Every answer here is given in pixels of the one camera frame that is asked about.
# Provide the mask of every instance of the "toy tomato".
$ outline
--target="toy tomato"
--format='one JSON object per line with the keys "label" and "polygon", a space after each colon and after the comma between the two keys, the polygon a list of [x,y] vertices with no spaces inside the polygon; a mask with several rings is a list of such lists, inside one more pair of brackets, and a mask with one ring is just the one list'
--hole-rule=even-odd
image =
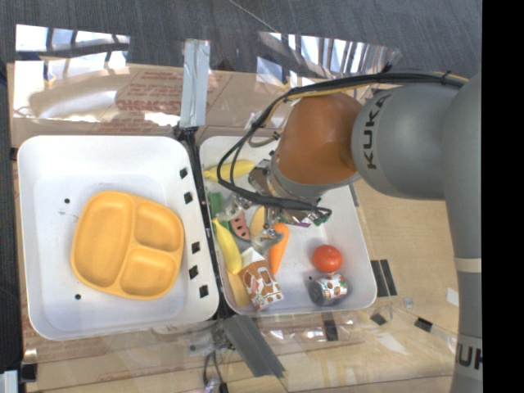
{"label": "toy tomato", "polygon": [[342,253],[335,246],[320,245],[314,250],[311,260],[320,272],[331,273],[342,266]]}

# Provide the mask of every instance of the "yellow banana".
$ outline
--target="yellow banana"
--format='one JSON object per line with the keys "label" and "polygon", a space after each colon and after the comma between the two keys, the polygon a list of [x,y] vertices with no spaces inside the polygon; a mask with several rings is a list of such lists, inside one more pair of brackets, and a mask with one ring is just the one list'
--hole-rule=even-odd
{"label": "yellow banana", "polygon": [[230,273],[239,273],[242,269],[242,257],[233,235],[220,224],[216,217],[211,221],[215,225],[216,238],[219,241],[220,250],[224,254],[226,268]]}
{"label": "yellow banana", "polygon": [[[237,178],[243,174],[251,172],[251,169],[255,167],[255,163],[250,160],[237,160],[235,162],[235,167],[233,169],[233,177]],[[212,180],[213,182],[218,182],[219,177],[217,175],[217,166],[210,167],[209,169],[204,170],[204,178]],[[231,163],[225,163],[220,168],[220,176],[222,179],[229,180],[229,172],[231,171]]]}

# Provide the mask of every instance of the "gray carpet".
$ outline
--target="gray carpet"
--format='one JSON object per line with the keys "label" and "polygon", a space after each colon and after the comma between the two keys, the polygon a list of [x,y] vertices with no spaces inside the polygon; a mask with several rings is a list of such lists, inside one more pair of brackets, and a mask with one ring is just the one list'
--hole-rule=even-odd
{"label": "gray carpet", "polygon": [[[273,31],[399,48],[395,69],[481,70],[482,0],[0,0],[0,60],[13,62],[16,24],[143,37],[132,62],[177,65],[172,42]],[[20,361],[18,264],[7,93],[0,88],[0,373]]]}

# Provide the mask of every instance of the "white object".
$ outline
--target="white object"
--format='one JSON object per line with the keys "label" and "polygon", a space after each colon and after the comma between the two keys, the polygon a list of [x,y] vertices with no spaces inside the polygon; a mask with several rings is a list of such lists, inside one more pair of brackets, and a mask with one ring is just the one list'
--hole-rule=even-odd
{"label": "white object", "polygon": [[[29,319],[40,335],[64,340],[201,322],[214,314],[218,288],[182,144],[167,137],[38,136],[20,146],[18,167]],[[107,294],[73,273],[79,216],[91,196],[108,189],[159,202],[183,222],[178,278],[157,300]],[[190,278],[195,266],[198,274]]]}
{"label": "white object", "polygon": [[[201,144],[202,168],[217,165],[221,157],[237,141],[238,137],[229,136],[206,139]],[[246,144],[238,159],[251,160],[258,164],[264,158],[269,158],[269,152],[275,150],[277,144],[277,142],[272,142],[261,148],[253,148]],[[235,184],[254,191],[247,182],[246,175],[235,178]],[[218,183],[210,180],[206,180],[206,191],[221,192],[224,199],[227,199],[230,193]],[[322,206],[332,209],[332,216],[325,224],[318,227],[312,224],[308,228],[289,226],[290,236],[286,251],[278,273],[275,275],[284,299],[260,312],[256,312],[251,305],[241,308],[237,306],[229,284],[224,257],[218,242],[215,242],[225,299],[235,312],[249,315],[319,313],[363,309],[375,301],[377,284],[349,187],[340,187],[326,192],[322,197]],[[257,206],[252,206],[245,211],[248,225],[256,210]],[[337,272],[342,274],[348,282],[348,295],[337,303],[317,306],[309,298],[308,285],[322,277],[323,274],[311,263],[311,255],[316,246],[325,243],[334,245],[343,254],[343,263]]]}

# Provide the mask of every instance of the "clear plastic sheet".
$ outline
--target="clear plastic sheet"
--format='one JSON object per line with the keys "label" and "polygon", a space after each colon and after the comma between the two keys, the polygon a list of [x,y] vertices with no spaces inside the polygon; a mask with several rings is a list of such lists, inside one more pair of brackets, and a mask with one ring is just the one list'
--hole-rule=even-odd
{"label": "clear plastic sheet", "polygon": [[[400,57],[394,48],[294,34],[206,29],[193,38],[210,42],[206,125],[199,129],[200,142],[215,134],[243,134],[249,119],[289,88],[377,73]],[[20,60],[10,69],[13,146],[39,134],[171,135],[180,119],[184,45],[182,39],[167,43],[154,37],[19,25]],[[360,89],[355,96],[363,98],[369,91]],[[273,116],[268,130],[280,127],[286,108]],[[420,286],[406,282],[410,274],[400,264],[422,266],[417,268],[404,247],[395,251],[396,239],[404,240],[407,234],[399,225],[406,215],[403,205],[387,200],[383,209],[391,213],[382,217],[375,205],[384,199],[363,183],[356,190],[370,259],[390,255],[402,294],[377,298],[363,310],[253,318],[286,369],[284,377],[253,381],[220,321],[49,341],[30,326],[23,292],[24,348],[38,352],[38,380],[28,384],[28,391],[76,386],[89,386],[91,391],[217,391],[220,378],[230,391],[252,391],[253,386],[260,391],[325,391],[425,378],[432,383],[431,391],[447,391],[456,305],[435,306],[440,297],[435,298],[445,298],[445,293],[434,294],[432,287],[420,291]],[[419,246],[426,235],[417,225],[428,217],[445,216],[442,205],[431,204],[428,210],[420,207],[418,219],[406,224]],[[432,228],[428,245],[437,246],[443,228]],[[393,254],[400,259],[395,262]],[[431,263],[432,274],[454,287],[452,278],[442,278],[447,270],[447,262]],[[401,274],[404,280],[399,282]],[[451,318],[439,320],[441,310]],[[216,365],[206,360],[213,354]],[[400,384],[399,391],[407,391],[405,387]]]}

